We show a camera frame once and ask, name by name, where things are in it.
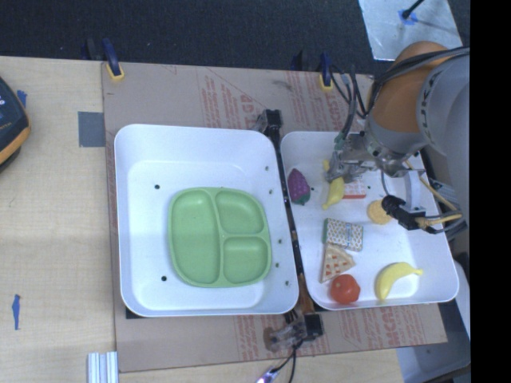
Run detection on red tomato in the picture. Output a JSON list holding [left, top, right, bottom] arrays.
[[330, 274, 362, 306]]

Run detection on black block with thin wires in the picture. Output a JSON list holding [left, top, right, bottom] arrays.
[[255, 109, 283, 136], [303, 313, 324, 341]]

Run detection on patterned white packet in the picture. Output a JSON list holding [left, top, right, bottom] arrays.
[[321, 217, 364, 252]]

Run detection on brown cardboard board red print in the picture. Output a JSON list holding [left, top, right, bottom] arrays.
[[100, 61, 449, 373]]

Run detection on red and white packet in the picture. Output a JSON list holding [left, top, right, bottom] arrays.
[[342, 177, 367, 200]]

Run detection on white plastic tray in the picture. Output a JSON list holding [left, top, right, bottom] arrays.
[[279, 130, 460, 312], [113, 123, 300, 318]]

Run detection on pizza slice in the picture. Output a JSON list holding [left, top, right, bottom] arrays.
[[319, 242, 356, 284]]

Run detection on large yellow banana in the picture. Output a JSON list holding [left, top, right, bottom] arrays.
[[374, 262, 424, 301]]

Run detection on purple grapes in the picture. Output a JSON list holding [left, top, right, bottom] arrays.
[[287, 168, 311, 207]]

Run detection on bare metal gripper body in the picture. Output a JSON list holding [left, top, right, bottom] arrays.
[[338, 131, 406, 178]]

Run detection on small yellow banana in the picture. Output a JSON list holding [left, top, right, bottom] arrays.
[[322, 159, 346, 211]]

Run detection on black cylinder on white bracket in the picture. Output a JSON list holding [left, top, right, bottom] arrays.
[[380, 168, 427, 232]]

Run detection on green divided plate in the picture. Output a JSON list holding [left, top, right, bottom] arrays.
[[167, 187, 273, 289]]

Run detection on thin black and white rod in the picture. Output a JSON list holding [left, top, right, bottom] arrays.
[[267, 124, 317, 319]]

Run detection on yellow biscuit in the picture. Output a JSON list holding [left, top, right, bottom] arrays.
[[366, 199, 393, 226]]

